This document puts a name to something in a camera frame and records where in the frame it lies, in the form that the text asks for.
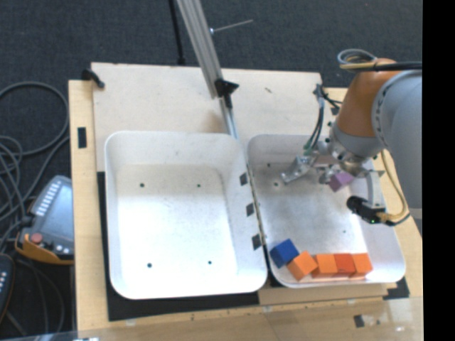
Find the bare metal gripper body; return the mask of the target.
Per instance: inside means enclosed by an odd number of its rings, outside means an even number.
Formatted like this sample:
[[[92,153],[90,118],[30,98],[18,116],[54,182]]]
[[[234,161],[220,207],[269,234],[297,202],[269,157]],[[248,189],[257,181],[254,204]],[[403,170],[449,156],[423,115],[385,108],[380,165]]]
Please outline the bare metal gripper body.
[[[368,169],[364,167],[367,159],[351,153],[337,141],[318,141],[310,153],[314,157],[312,167],[316,168],[317,173],[320,168],[332,168],[337,170],[333,177],[341,173],[348,173],[355,179],[367,175]]]

